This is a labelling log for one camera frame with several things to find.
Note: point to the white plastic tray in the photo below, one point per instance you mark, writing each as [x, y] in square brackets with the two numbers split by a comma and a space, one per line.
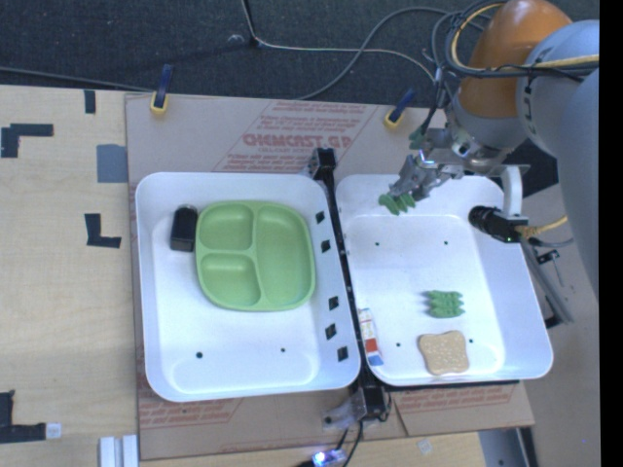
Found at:
[414, 256]
[233, 348]

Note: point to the green pea pods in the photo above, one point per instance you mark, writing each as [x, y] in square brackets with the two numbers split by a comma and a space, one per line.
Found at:
[445, 304]
[395, 204]

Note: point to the white red blue carton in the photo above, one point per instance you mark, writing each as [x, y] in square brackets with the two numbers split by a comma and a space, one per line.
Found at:
[371, 338]

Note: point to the black rectangular container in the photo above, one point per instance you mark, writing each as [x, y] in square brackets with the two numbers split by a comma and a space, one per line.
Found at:
[183, 229]

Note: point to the black cylinder on white bracket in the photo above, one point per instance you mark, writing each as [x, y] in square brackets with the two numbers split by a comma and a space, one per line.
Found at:
[494, 222]

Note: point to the green divided plate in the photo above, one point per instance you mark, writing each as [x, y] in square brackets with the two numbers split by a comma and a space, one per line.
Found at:
[272, 256]

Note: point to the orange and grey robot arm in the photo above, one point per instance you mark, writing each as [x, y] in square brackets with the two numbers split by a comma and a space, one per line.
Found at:
[545, 90]

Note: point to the thin black rod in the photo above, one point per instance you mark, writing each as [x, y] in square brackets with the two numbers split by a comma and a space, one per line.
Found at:
[346, 280]

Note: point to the brown cardboard board red print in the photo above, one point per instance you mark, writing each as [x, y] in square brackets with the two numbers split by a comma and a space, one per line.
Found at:
[204, 134]

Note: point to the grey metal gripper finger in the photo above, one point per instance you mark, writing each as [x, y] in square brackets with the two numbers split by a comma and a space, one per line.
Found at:
[408, 175]
[433, 181]

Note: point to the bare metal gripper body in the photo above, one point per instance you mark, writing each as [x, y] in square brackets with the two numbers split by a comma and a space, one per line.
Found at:
[450, 154]

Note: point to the tan bread slice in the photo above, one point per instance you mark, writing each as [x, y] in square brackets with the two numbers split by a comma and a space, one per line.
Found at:
[444, 353]

